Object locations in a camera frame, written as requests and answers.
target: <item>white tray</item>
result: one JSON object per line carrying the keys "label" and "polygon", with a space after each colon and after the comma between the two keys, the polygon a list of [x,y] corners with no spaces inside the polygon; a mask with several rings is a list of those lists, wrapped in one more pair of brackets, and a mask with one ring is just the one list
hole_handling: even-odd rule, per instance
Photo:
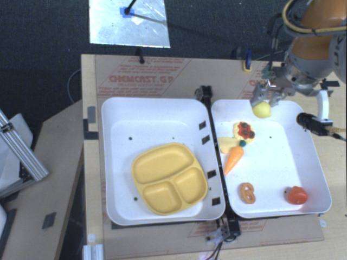
{"label": "white tray", "polygon": [[[311,134],[296,122],[303,110],[294,102],[280,101],[272,115],[259,119],[252,113],[248,100],[218,100],[212,114],[218,137],[233,137],[233,125],[245,121],[255,130],[255,140],[246,145],[245,153],[226,176],[232,209],[244,218],[323,213],[331,206],[331,196],[320,166]],[[227,155],[221,153],[222,163]],[[239,188],[249,182],[256,202],[246,204]],[[285,190],[303,187],[309,194],[303,205],[286,201]]]}
{"label": "white tray", "polygon": [[[138,225],[211,220],[223,215],[223,189],[208,112],[202,103],[193,99],[113,97],[103,103],[101,116],[106,206],[112,221]],[[209,191],[196,205],[160,216],[142,201],[131,176],[131,164],[137,155],[171,142],[184,144],[193,152],[205,172]]]}

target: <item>toy food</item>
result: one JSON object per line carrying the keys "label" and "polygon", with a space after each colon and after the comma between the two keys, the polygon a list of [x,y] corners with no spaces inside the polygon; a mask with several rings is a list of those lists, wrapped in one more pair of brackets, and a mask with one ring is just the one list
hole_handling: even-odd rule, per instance
{"label": "toy food", "polygon": [[230,138],[227,136],[222,136],[218,138],[219,148],[222,153],[228,154],[233,147],[245,146],[246,142],[244,140],[239,140],[236,138]]}
{"label": "toy food", "polygon": [[242,156],[243,156],[242,146],[236,146],[232,148],[232,150],[230,151],[226,166],[224,168],[224,175],[227,175],[233,169],[233,167],[241,159]]}
{"label": "toy food", "polygon": [[255,138],[254,129],[244,121],[234,124],[233,133],[236,139],[244,140],[248,144],[253,142]]}
{"label": "toy food", "polygon": [[265,101],[261,101],[259,104],[255,105],[252,111],[257,118],[264,119],[271,116],[271,106]]}
{"label": "toy food", "polygon": [[289,191],[287,199],[291,204],[300,205],[304,204],[309,199],[309,195],[303,188],[294,186]]}
{"label": "toy food", "polygon": [[243,183],[240,188],[241,197],[247,204],[255,203],[254,188],[251,183]]}

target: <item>wire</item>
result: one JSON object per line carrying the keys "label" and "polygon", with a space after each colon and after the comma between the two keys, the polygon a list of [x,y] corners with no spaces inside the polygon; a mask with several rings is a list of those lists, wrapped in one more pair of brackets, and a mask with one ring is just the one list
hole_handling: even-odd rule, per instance
{"label": "wire", "polygon": [[219,252],[220,252],[220,250],[221,250],[221,248],[222,248],[222,244],[223,244],[223,242],[220,242],[220,243],[216,246],[216,248],[215,248],[215,250],[213,251],[213,253],[212,253],[208,258],[206,258],[205,260],[210,260],[210,259],[212,259],[212,257],[214,256],[214,254],[216,254],[216,252],[217,252],[216,257],[214,258],[214,259],[216,260],[216,259],[218,258]]}
{"label": "wire", "polygon": [[325,126],[325,129],[329,131],[329,133],[341,133],[346,132],[346,129],[341,129],[333,126]]}
{"label": "wire", "polygon": [[269,21],[267,22],[267,30],[266,30],[266,33],[268,35],[270,35],[270,36],[272,35],[273,27],[275,26],[276,20],[281,18],[281,17],[282,17],[281,13],[278,13],[278,14],[273,15],[269,19]]}
{"label": "wire", "polygon": [[298,21],[301,21],[301,17],[298,17],[296,14],[295,14],[295,8],[297,7],[297,4],[301,1],[304,1],[304,0],[296,0],[295,2],[293,2],[292,6],[290,7],[290,9],[288,10],[288,20],[293,23],[294,25],[300,27],[300,22],[298,23]]}
{"label": "wire", "polygon": [[301,34],[315,34],[316,36],[323,33],[339,33],[347,30],[347,26],[337,26],[337,27],[331,27],[331,28],[321,28],[321,29],[313,29],[313,28],[305,28],[305,27],[299,27],[291,23],[288,18],[287,14],[293,7],[294,3],[296,3],[299,0],[289,0],[289,2],[284,6],[282,11],[282,19],[285,24],[290,30],[301,33]]}
{"label": "wire", "polygon": [[283,24],[279,25],[279,27],[277,28],[276,35],[275,35],[276,40],[278,39],[278,35],[279,35],[280,30],[281,30],[282,28],[283,28]]}
{"label": "wire", "polygon": [[70,93],[70,82],[71,82],[71,79],[72,79],[78,72],[81,72],[81,69],[78,69],[78,70],[76,70],[73,74],[71,74],[70,77],[69,77],[69,80],[67,81],[67,94],[68,94],[68,96],[69,96],[69,98],[70,98],[72,104],[75,103],[75,101],[74,101],[74,100],[72,99],[72,97],[71,97],[71,93]]}
{"label": "wire", "polygon": [[236,240],[236,236],[234,236],[233,238],[229,239],[225,239],[224,242],[227,242],[227,243],[232,243],[234,240]]}
{"label": "wire", "polygon": [[339,134],[333,133],[331,136],[333,138],[335,138],[335,139],[338,139],[338,140],[341,140],[341,141],[346,141],[346,138],[340,136]]}

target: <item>toy lemon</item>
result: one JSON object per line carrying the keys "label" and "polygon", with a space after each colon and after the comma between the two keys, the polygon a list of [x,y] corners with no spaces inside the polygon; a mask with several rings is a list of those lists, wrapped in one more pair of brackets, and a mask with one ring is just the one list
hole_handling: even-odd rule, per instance
{"label": "toy lemon", "polygon": [[259,104],[255,105],[252,111],[257,118],[264,119],[271,116],[271,106],[265,101],[261,101]]}

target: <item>toy pizza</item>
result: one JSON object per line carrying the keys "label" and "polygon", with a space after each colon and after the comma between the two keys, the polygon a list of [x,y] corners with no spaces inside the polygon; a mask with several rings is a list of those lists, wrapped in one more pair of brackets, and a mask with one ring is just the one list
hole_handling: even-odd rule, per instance
{"label": "toy pizza", "polygon": [[244,140],[248,144],[253,142],[255,138],[253,127],[244,121],[240,121],[234,124],[233,133],[236,139]]}

